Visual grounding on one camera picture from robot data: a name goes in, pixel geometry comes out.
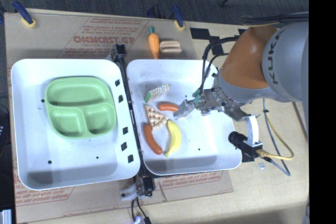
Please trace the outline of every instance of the wooden table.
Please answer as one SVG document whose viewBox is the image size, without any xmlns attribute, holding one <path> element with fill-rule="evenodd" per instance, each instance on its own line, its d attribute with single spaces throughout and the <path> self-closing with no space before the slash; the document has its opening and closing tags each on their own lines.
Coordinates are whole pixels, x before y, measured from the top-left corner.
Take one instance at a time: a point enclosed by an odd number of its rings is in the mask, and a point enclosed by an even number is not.
<svg viewBox="0 0 336 224">
<path fill-rule="evenodd" d="M 245 28 L 197 22 L 185 22 L 185 24 L 187 28 L 208 29 L 212 36 L 219 36 L 220 38 L 237 35 L 239 28 Z M 208 40 L 189 37 L 186 42 L 191 42 L 195 51 L 194 58 L 201 59 Z M 226 52 L 230 50 L 232 45 L 233 43 L 224 45 Z M 9 68 L 18 60 L 18 51 L 28 51 L 28 49 L 22 45 L 7 44 Z M 34 49 L 40 54 L 43 47 L 37 44 Z M 220 68 L 224 60 L 225 57 L 219 57 L 214 61 L 214 65 Z M 302 105 L 267 100 L 267 109 L 273 125 L 294 151 L 294 159 L 286 162 L 291 176 L 285 175 L 277 167 L 260 158 L 256 159 L 255 162 L 242 163 L 238 168 L 229 171 L 234 188 L 232 193 L 145 205 L 142 208 L 150 217 L 152 223 L 301 223 L 309 192 L 308 147 L 300 117 Z M 260 140 L 263 142 L 265 150 L 276 153 L 266 128 L 263 101 L 261 99 L 256 100 L 252 104 L 246 105 L 243 110 L 251 114 L 261 114 L 257 118 Z M 247 133 L 244 122 L 234 122 L 234 125 L 236 131 L 243 134 Z M 283 156 L 289 155 L 280 142 L 278 142 L 278 146 Z M 264 164 L 265 169 L 260 169 L 259 164 Z M 126 208 L 44 220 L 37 223 L 125 224 L 133 222 L 131 211 Z"/>
</svg>

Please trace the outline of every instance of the yellow clamp tip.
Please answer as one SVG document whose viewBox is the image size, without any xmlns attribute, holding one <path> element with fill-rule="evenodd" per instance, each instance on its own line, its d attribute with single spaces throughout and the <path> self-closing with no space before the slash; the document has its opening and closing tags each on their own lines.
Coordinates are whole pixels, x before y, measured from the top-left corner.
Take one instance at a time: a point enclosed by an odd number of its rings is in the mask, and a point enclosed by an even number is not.
<svg viewBox="0 0 336 224">
<path fill-rule="evenodd" d="M 184 23 L 183 23 L 183 26 L 181 27 L 181 26 L 178 25 L 179 23 L 177 22 L 177 20 L 175 20 L 174 24 L 175 24 L 176 28 L 180 31 L 182 31 L 185 28 Z"/>
<path fill-rule="evenodd" d="M 33 28 L 36 24 L 36 21 L 33 18 L 32 18 L 32 20 L 33 20 L 33 22 L 31 24 L 29 24 L 26 20 L 23 19 L 23 17 L 21 18 L 21 22 L 23 22 L 29 28 Z"/>
</svg>

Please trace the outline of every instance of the yellow banana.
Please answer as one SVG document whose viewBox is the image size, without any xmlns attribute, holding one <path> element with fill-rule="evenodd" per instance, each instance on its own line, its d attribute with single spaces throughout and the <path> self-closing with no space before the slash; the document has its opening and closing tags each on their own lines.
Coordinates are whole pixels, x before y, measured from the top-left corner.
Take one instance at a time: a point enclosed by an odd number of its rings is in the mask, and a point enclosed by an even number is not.
<svg viewBox="0 0 336 224">
<path fill-rule="evenodd" d="M 167 121 L 167 126 L 171 135 L 171 141 L 169 149 L 164 153 L 166 157 L 176 152 L 180 148 L 182 140 L 180 128 L 175 122 L 169 120 Z"/>
</svg>

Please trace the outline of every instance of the green plate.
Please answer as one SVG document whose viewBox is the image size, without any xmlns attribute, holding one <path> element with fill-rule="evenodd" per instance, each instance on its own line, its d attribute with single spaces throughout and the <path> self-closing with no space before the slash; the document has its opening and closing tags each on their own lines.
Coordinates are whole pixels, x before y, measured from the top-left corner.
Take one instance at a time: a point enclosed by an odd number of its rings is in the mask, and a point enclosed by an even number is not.
<svg viewBox="0 0 336 224">
<path fill-rule="evenodd" d="M 47 86 L 45 104 L 52 128 L 64 138 L 107 134 L 117 123 L 111 90 L 95 77 L 53 80 Z"/>
</svg>

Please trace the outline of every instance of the cardboard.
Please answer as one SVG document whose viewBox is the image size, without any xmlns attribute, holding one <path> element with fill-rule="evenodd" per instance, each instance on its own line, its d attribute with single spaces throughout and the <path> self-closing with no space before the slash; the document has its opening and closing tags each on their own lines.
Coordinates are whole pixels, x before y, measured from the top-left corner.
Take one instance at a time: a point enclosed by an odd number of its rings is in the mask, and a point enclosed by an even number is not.
<svg viewBox="0 0 336 224">
<path fill-rule="evenodd" d="M 27 9 L 36 20 L 34 28 L 21 22 L 20 14 L 5 14 L 9 110 L 13 126 L 10 70 L 25 58 L 105 59 L 117 43 L 125 44 L 126 62 L 136 58 L 151 59 L 147 47 L 148 29 L 155 27 L 160 40 L 180 42 L 182 53 L 169 58 L 195 59 L 188 26 L 178 30 L 171 20 L 146 19 L 82 13 Z M 12 149 L 17 223 L 63 218 L 129 208 L 131 201 L 121 201 L 119 190 L 128 188 L 132 179 L 75 187 L 35 191 L 19 180 L 15 134 Z M 157 204 L 200 196 L 233 192 L 228 171 L 177 175 L 155 179 L 156 189 L 143 204 Z"/>
</svg>

